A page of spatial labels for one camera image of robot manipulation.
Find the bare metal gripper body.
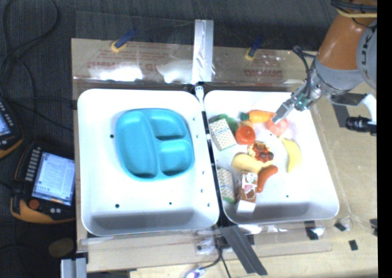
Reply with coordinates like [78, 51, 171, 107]
[290, 81, 322, 111]

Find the pink doughnut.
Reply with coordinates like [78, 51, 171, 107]
[266, 117, 290, 138]

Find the orange carrot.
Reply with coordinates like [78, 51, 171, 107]
[239, 110, 276, 124]

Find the yellow banana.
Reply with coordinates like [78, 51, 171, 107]
[281, 137, 303, 174]

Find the red-orange tomato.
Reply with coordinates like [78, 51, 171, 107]
[235, 124, 257, 146]

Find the pizza slice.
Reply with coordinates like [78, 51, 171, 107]
[247, 141, 275, 163]

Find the green broccoli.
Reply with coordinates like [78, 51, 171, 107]
[210, 113, 239, 134]

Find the white patterned carton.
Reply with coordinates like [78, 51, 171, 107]
[208, 118, 238, 152]

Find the yellow bread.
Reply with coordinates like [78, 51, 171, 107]
[230, 152, 266, 175]

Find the brown sausage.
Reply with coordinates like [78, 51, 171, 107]
[255, 165, 279, 193]

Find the brown cardboard board red print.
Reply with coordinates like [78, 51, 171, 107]
[70, 37, 353, 272]

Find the white plastic tray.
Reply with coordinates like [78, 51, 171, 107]
[203, 89, 340, 225]
[77, 88, 221, 237]

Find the brown and white carton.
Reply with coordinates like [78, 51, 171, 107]
[235, 171, 258, 214]

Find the blue divided plate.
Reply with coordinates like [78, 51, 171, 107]
[114, 108, 196, 182]

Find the black cylinder on white bracket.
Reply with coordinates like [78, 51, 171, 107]
[345, 92, 378, 137]

